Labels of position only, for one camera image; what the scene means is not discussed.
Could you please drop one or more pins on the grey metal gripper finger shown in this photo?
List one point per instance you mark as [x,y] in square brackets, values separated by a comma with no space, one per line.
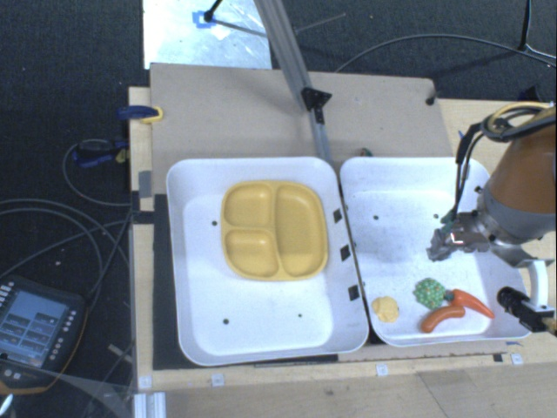
[441,235]
[437,253]

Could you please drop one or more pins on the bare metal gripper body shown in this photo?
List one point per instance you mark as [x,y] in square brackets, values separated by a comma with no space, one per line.
[472,235]

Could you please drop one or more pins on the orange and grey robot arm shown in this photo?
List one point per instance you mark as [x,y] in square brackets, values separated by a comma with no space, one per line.
[526,181]

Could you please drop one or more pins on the green grapes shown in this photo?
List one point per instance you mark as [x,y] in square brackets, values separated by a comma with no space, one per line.
[428,293]

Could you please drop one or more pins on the white plastic tray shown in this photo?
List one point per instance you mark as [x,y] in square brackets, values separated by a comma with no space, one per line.
[391,242]
[261,316]

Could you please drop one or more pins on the orange carrot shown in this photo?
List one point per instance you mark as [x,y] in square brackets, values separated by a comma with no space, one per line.
[472,302]

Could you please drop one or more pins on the orange sausage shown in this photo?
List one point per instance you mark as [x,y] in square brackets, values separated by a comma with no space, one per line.
[439,318]

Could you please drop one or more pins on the yellow biscuit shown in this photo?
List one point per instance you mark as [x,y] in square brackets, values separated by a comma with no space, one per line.
[386,309]

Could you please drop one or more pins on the yellow divided plate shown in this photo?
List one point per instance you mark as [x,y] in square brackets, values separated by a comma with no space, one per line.
[296,229]

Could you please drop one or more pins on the brown cardboard board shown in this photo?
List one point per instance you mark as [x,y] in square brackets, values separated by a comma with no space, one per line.
[235,116]

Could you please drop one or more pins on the black cylinder on white bracket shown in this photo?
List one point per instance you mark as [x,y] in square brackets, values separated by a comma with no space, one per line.
[520,305]

